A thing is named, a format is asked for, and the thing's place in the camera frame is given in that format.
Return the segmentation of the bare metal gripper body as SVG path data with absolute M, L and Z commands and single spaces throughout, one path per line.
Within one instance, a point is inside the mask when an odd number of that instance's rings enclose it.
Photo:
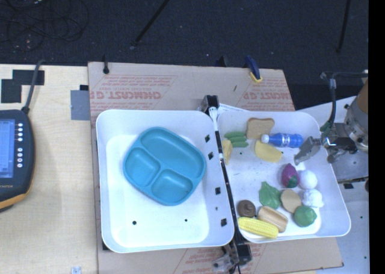
M 329 119 L 320 128 L 325 147 L 348 152 L 369 150 L 368 117 L 347 112 L 343 122 L 331 123 Z

